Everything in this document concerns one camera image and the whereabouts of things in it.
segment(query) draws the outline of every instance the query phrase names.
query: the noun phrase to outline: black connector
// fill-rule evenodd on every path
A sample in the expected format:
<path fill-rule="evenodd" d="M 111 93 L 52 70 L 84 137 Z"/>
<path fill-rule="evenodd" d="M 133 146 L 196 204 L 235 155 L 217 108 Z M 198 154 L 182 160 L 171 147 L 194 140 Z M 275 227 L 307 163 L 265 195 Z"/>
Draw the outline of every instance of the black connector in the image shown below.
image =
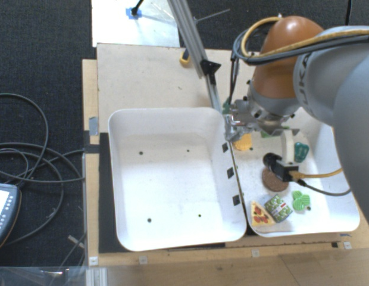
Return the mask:
<path fill-rule="evenodd" d="M 279 162 L 281 160 L 282 158 L 279 155 L 273 153 L 266 154 L 262 159 L 264 165 L 281 181 L 293 181 L 293 177 L 289 174 L 289 172 L 291 170 L 298 170 L 298 166 L 284 166 Z"/>

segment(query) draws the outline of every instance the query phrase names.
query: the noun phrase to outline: black clamp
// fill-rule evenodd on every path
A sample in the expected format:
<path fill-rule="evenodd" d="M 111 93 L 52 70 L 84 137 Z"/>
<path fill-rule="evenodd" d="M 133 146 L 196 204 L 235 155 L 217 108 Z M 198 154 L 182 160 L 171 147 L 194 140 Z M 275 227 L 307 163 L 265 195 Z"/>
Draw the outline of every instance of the black clamp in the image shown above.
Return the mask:
<path fill-rule="evenodd" d="M 216 85 L 215 73 L 221 67 L 221 64 L 209 60 L 202 60 L 201 67 L 204 75 L 208 75 L 212 85 Z"/>

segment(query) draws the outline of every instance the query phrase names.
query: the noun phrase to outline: toy pizza slice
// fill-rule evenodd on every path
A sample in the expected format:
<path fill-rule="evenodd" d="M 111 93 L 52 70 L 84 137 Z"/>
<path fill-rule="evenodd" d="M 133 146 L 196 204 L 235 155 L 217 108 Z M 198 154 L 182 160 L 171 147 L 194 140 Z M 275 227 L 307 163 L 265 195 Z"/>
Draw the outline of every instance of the toy pizza slice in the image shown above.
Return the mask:
<path fill-rule="evenodd" d="M 251 203 L 251 215 L 252 226 L 271 226 L 275 224 L 275 221 L 266 209 L 260 206 L 256 201 L 252 201 Z"/>

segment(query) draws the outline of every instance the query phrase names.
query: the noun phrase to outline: yellow cable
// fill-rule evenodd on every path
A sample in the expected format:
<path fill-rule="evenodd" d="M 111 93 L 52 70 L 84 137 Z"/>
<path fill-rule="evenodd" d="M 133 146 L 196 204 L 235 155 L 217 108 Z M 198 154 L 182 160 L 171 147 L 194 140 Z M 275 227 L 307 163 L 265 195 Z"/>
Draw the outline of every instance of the yellow cable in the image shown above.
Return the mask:
<path fill-rule="evenodd" d="M 246 44 L 246 41 L 248 40 L 249 38 L 249 35 L 251 35 L 251 33 L 257 29 L 259 26 L 265 24 L 265 23 L 268 23 L 268 22 L 275 22 L 275 21 L 279 21 L 281 20 L 282 17 L 268 17 L 268 18 L 264 18 L 264 19 L 261 19 L 259 20 L 258 22 L 256 22 L 255 24 L 253 24 L 249 29 L 248 31 L 246 31 L 246 33 L 244 34 L 244 37 L 241 41 L 241 44 L 240 44 L 240 48 L 242 50 L 242 54 L 245 56 L 245 57 L 249 57 L 248 55 L 248 52 L 246 51 L 245 49 L 245 44 Z"/>
<path fill-rule="evenodd" d="M 369 35 L 369 30 L 350 30 L 350 31 L 341 31 L 341 32 L 334 32 L 331 34 L 315 36 L 315 37 L 306 39 L 304 41 L 300 41 L 300 42 L 293 43 L 291 45 L 283 46 L 279 49 L 275 49 L 270 52 L 252 56 L 251 58 L 266 57 L 266 56 L 271 56 L 277 53 L 288 52 L 294 49 L 302 48 L 303 46 L 313 45 L 315 43 L 319 43 L 319 42 L 326 41 L 328 39 L 332 39 L 336 37 L 359 36 L 359 35 Z"/>
<path fill-rule="evenodd" d="M 308 174 L 300 173 L 297 170 L 291 170 L 289 172 L 289 174 L 294 179 L 303 179 L 303 178 L 327 178 L 327 177 L 335 176 L 335 175 L 339 174 L 341 171 L 342 171 L 342 168 L 337 169 L 337 170 L 335 170 L 334 172 L 331 172 L 331 173 L 308 175 Z"/>

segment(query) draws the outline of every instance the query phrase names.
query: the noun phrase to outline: black carpet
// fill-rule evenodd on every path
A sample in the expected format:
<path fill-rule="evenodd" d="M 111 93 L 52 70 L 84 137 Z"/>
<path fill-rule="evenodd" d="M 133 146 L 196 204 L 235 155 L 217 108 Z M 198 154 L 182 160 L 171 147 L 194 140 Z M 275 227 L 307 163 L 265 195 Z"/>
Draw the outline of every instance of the black carpet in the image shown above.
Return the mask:
<path fill-rule="evenodd" d="M 302 15 L 324 28 L 343 25 L 348 0 L 188 0 L 201 18 L 231 11 L 198 24 L 205 47 L 230 49 L 234 38 L 255 21 L 270 15 Z M 354 0 L 351 24 L 369 24 L 369 0 Z M 49 147 L 64 153 L 83 148 L 81 61 L 95 58 L 91 46 L 90 0 L 0 0 L 0 93 L 12 92 L 35 101 L 50 126 Z M 0 142 L 42 144 L 43 123 L 23 102 L 0 99 Z M 72 157 L 81 170 L 81 156 Z M 8 172 L 21 171 L 22 161 L 0 158 Z M 65 179 L 74 177 L 62 168 Z M 35 175 L 49 177 L 48 172 Z M 17 224 L 16 239 L 42 224 L 59 200 L 57 185 L 29 185 Z M 61 210 L 35 236 L 0 250 L 0 266 L 58 266 L 73 244 L 67 237 L 83 234 L 81 183 L 65 185 Z M 77 249 L 66 265 L 77 265 Z"/>

